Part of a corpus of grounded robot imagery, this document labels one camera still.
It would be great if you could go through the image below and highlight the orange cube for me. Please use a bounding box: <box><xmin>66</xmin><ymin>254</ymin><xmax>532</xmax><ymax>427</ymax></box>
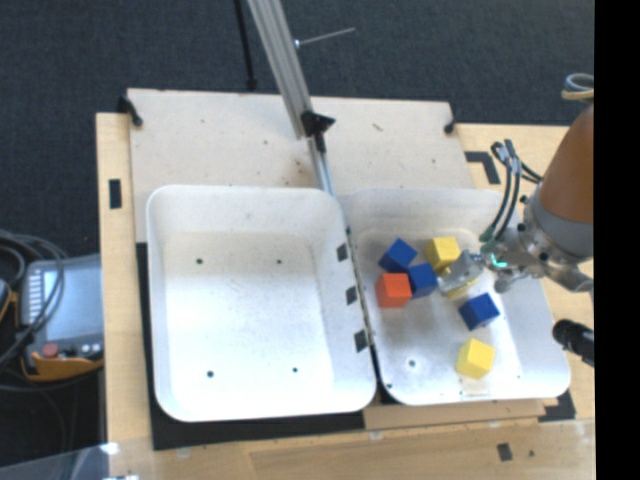
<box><xmin>375</xmin><ymin>272</ymin><xmax>414</xmax><ymax>310</ymax></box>

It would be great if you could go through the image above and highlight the yellow cube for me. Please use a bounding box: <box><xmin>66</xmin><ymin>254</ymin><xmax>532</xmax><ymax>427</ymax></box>
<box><xmin>455</xmin><ymin>337</ymin><xmax>497</xmax><ymax>381</ymax></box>
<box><xmin>424</xmin><ymin>236</ymin><xmax>462</xmax><ymax>274</ymax></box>
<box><xmin>439</xmin><ymin>266</ymin><xmax>480</xmax><ymax>301</ymax></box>

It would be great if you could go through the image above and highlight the blue cube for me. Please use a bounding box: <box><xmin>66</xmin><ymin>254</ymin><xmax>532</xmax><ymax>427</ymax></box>
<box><xmin>377</xmin><ymin>237</ymin><xmax>419</xmax><ymax>274</ymax></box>
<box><xmin>406</xmin><ymin>262</ymin><xmax>440</xmax><ymax>300</ymax></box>
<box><xmin>457</xmin><ymin>292</ymin><xmax>502</xmax><ymax>332</ymax></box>

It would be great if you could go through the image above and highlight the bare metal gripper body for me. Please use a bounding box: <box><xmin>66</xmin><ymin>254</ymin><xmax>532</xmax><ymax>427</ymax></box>
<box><xmin>480</xmin><ymin>223</ymin><xmax>555</xmax><ymax>294</ymax></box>

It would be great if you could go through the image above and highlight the black cylinder on white bracket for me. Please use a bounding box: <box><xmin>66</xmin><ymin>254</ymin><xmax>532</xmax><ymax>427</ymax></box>
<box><xmin>549</xmin><ymin>266</ymin><xmax>595</xmax><ymax>368</ymax></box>

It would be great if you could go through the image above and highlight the white plastic tray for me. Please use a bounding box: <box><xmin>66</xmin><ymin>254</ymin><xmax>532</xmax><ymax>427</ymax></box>
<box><xmin>145</xmin><ymin>183</ymin><xmax>378</xmax><ymax>424</ymax></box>
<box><xmin>341</xmin><ymin>187</ymin><xmax>573</xmax><ymax>407</ymax></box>

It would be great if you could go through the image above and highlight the pale wood board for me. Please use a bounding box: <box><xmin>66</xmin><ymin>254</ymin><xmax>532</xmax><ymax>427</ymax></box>
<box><xmin>125</xmin><ymin>87</ymin><xmax>549</xmax><ymax>432</ymax></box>

